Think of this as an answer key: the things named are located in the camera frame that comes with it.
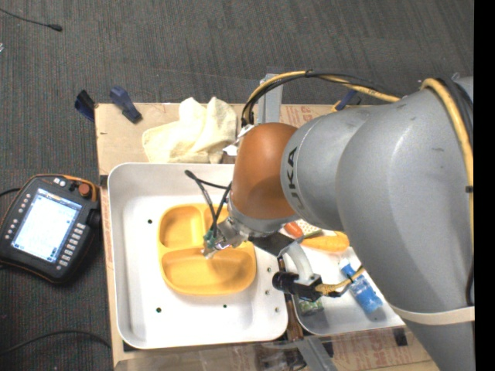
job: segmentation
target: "yellow cable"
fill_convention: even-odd
[[[421,89],[425,88],[433,89],[442,100],[447,112],[449,113],[450,119],[454,126],[454,129],[459,140],[461,150],[464,157],[464,165],[466,167],[467,183],[468,186],[473,187],[474,183],[474,157],[473,150],[469,144],[469,136],[464,126],[463,119],[460,116],[459,109],[454,101],[450,92],[440,83],[438,80],[433,78],[427,78],[423,81]],[[474,252],[474,193],[469,193],[469,218],[471,221],[471,245]]]
[[[341,281],[340,283],[337,284],[327,284],[327,283],[321,283],[318,284],[315,287],[315,290],[322,293],[325,296],[328,296],[331,292],[337,291],[339,288],[342,288],[344,286],[347,286],[348,284],[353,283],[356,278],[361,275],[364,272],[364,268],[361,266],[358,268],[356,273],[351,276],[349,279],[346,279],[345,281]]]
[[[266,87],[269,87],[270,85],[272,85],[276,81],[282,80],[282,79],[287,78],[287,77],[301,76],[303,74],[306,74],[306,71],[302,71],[302,70],[300,70],[300,71],[291,71],[291,72],[282,73],[282,74],[278,74],[276,76],[273,76],[270,80],[266,80],[265,82],[261,83],[251,93],[251,95],[247,99],[247,103],[249,103],[260,91],[262,91]],[[383,94],[381,92],[378,92],[377,90],[373,90],[373,89],[368,88],[368,87],[365,87],[365,86],[354,85],[354,84],[351,84],[347,80],[344,80],[344,79],[342,79],[340,77],[337,77],[337,76],[333,76],[331,74],[324,74],[324,75],[318,76],[318,78],[321,78],[321,79],[327,80],[327,81],[331,81],[333,83],[341,83],[342,85],[344,85],[347,88],[350,88],[350,89],[355,90],[357,92],[361,92],[362,94],[367,94],[369,96],[376,97],[377,99],[381,99],[381,100],[384,100],[384,101],[387,101],[387,102],[394,103],[394,102],[400,100],[400,97],[396,97],[396,96],[393,96],[393,95]]]

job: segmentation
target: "gray carpet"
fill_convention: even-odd
[[[39,173],[98,181],[94,124],[74,108],[82,89],[97,103],[111,102],[114,85],[134,102],[244,103],[266,73],[346,72],[399,95],[427,77],[473,75],[474,0],[0,0],[0,9],[63,27],[0,12],[0,192]],[[283,102],[345,93],[298,80]],[[101,245],[63,287],[0,269],[0,351],[72,328],[110,339]],[[111,351],[55,335],[0,356],[0,369],[106,371]]]

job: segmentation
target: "orange object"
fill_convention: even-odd
[[[219,222],[227,216],[227,208],[223,208]],[[256,253],[251,242],[219,251],[211,259],[204,257],[203,235],[211,223],[206,203],[177,205],[162,214],[157,240],[159,264],[163,280],[174,291],[225,295],[243,291],[254,280]]]
[[[237,152],[230,201],[252,219],[277,220],[295,215],[280,181],[282,155],[296,127],[259,124],[246,132]]]
[[[336,235],[306,238],[301,242],[301,245],[311,247],[312,249],[328,251],[330,253],[345,251],[349,247],[349,238],[343,232],[334,232]]]
[[[297,224],[296,221],[291,221],[290,223],[285,224],[284,228],[287,233],[292,235],[293,237],[299,238],[303,235],[302,228]]]

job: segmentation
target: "white strap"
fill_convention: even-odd
[[[392,310],[404,320],[422,325],[453,325],[474,322],[474,306],[436,313],[418,313],[405,311],[389,304]]]

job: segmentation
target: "red emergency stop button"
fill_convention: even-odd
[[[80,184],[77,189],[83,198],[88,198],[89,196],[91,196],[91,187],[89,184],[84,182]]]

